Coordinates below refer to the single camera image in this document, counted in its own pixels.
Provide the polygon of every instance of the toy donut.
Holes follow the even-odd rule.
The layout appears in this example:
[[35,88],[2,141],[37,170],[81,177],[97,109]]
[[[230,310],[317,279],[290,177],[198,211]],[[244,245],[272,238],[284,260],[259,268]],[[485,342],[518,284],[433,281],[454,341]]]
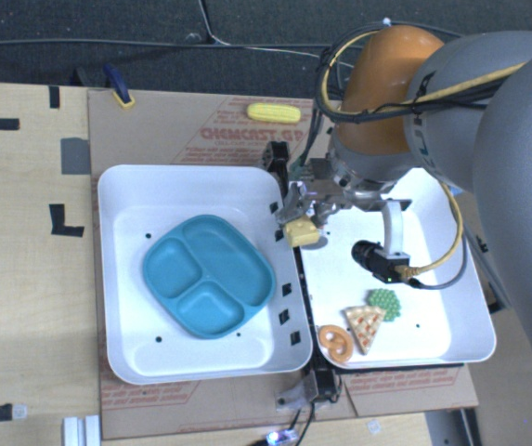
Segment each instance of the toy donut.
[[328,349],[334,361],[344,363],[352,357],[354,342],[350,334],[337,325],[322,325],[319,328],[319,343]]

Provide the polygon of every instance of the cardboard box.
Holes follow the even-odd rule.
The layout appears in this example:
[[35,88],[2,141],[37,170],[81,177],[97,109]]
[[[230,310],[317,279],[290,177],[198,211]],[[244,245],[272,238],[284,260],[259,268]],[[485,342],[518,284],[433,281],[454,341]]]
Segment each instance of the cardboard box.
[[[293,160],[305,145],[312,101],[149,91],[134,95],[136,105],[124,110],[110,90],[88,93],[103,439],[287,425],[295,412],[279,411],[275,398],[296,385],[301,372],[139,387],[124,383],[111,371],[96,188],[102,173],[118,164],[259,165],[271,140],[286,140]],[[246,115],[252,102],[291,104],[300,108],[301,121],[296,125],[252,121]],[[311,155],[325,153],[328,126],[329,122]],[[316,421],[477,405],[465,365],[342,377],[340,400],[318,409]],[[305,409],[301,421],[307,414]]]

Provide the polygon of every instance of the blue plate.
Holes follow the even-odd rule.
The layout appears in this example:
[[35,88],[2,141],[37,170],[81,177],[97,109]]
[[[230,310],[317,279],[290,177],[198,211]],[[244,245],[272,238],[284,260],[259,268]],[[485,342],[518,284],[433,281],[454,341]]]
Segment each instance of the blue plate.
[[239,329],[271,299],[274,270],[219,216],[195,216],[165,234],[144,257],[144,279],[161,305],[192,334],[219,338]]

